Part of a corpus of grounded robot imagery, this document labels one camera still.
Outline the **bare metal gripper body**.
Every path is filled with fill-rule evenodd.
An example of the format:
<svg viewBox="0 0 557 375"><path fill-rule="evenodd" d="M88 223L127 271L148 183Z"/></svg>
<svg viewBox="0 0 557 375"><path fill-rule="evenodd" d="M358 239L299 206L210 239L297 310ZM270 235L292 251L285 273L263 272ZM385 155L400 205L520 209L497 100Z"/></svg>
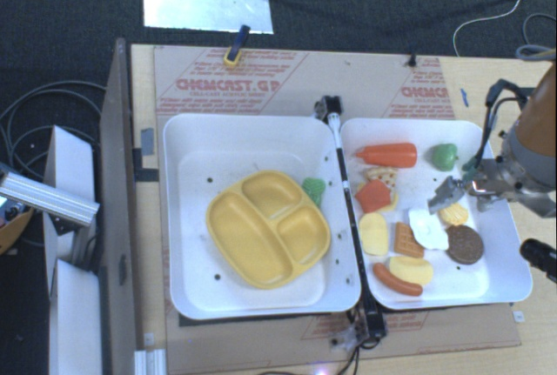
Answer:
<svg viewBox="0 0 557 375"><path fill-rule="evenodd" d="M471 194L485 199L506 199L528 208L540 218L556 217L556 202L550 193L556 190L554 158L532 160L525 164L510 157L482 161L472 180Z"/></svg>

